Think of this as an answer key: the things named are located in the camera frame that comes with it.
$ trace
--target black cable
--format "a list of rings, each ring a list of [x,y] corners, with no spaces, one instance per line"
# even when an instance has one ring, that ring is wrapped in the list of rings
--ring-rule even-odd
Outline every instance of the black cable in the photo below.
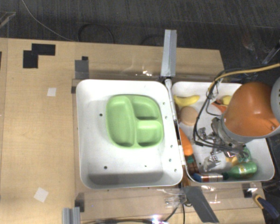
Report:
[[[202,114],[202,112],[203,112],[203,110],[204,110],[204,108],[205,108],[205,106],[206,106],[208,100],[211,99],[211,95],[212,95],[212,93],[213,93],[214,86],[216,86],[216,85],[217,85],[217,82],[215,82],[215,83],[213,84],[213,86],[210,88],[210,92],[209,92],[209,94],[207,95],[207,98],[206,98],[205,102],[203,103],[202,108],[200,109],[200,111],[199,111],[199,113],[198,113],[198,116],[197,116],[197,118],[196,118],[196,122],[195,122],[194,129],[193,129],[193,139],[194,139],[194,142],[195,142],[195,143],[196,143],[196,135],[197,135],[197,137],[198,137],[201,141],[203,141],[203,142],[205,142],[205,143],[207,143],[207,144],[210,144],[210,145],[214,146],[213,143],[210,143],[210,142],[208,142],[208,141],[206,141],[206,140],[204,140],[203,138],[200,137],[200,135],[199,135],[199,133],[198,133],[198,131],[197,131],[197,124],[198,124],[198,121],[199,121],[199,119],[200,119],[200,116],[201,116],[201,114]]]
[[[186,223],[186,213],[185,213],[185,207],[182,204],[182,212],[183,212],[183,224]]]
[[[206,104],[206,112],[209,114],[209,115],[212,115],[212,116],[220,116],[220,114],[213,114],[211,112],[209,112],[209,106],[210,106],[210,100],[208,100],[208,103]]]
[[[192,204],[191,203],[186,203],[184,204],[186,207],[192,207]]]
[[[148,35],[148,36],[146,36],[146,37],[144,37],[143,39],[142,39],[142,41],[140,42],[140,44],[139,45],[143,45],[148,39],[150,39],[150,38],[154,38],[154,37],[161,37],[161,38],[163,38],[164,39],[164,35],[157,35],[157,34],[154,34],[154,35]]]
[[[97,23],[87,23],[87,24],[82,25],[82,26],[79,28],[79,30],[78,30],[78,35],[77,35],[77,36],[78,36],[78,41],[79,41],[79,42],[81,41],[81,33],[83,32],[83,30],[84,30],[86,27],[90,27],[90,26],[98,26],[98,27],[104,28],[104,29],[108,32],[109,36],[111,37],[112,43],[115,44],[115,39],[114,39],[114,36],[113,36],[111,30],[110,30],[107,26],[105,26],[105,25],[100,25],[100,24],[97,24]]]
[[[168,221],[176,212],[176,210],[178,209],[178,206],[173,210],[173,212],[164,220],[164,222]]]
[[[125,220],[116,220],[117,223],[123,223],[123,222],[137,222],[137,223],[145,223],[145,224],[151,224],[150,220],[137,220],[137,219],[125,219]]]

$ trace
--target green plate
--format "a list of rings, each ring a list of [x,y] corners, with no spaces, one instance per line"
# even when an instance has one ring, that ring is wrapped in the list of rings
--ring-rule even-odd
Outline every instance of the green plate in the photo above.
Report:
[[[117,95],[106,107],[108,136],[119,147],[151,147],[164,138],[158,104],[147,96]]]

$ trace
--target toy banana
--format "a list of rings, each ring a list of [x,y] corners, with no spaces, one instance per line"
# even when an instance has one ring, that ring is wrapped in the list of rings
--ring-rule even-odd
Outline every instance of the toy banana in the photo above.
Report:
[[[221,98],[223,105],[229,105],[232,96],[225,95]]]
[[[177,97],[176,95],[173,96],[175,103],[181,107],[188,106],[195,104],[199,100],[199,95],[192,95],[190,97]]]

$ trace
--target metal bracket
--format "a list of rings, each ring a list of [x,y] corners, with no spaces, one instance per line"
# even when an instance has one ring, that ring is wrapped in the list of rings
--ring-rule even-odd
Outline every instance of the metal bracket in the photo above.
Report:
[[[174,77],[176,67],[176,30],[165,30],[161,77]]]
[[[187,196],[187,200],[193,205],[203,223],[219,223],[218,218],[203,195],[200,187],[187,186],[183,188],[183,191]]]
[[[80,224],[80,208],[73,209],[63,208],[62,210],[62,223],[63,224]]]

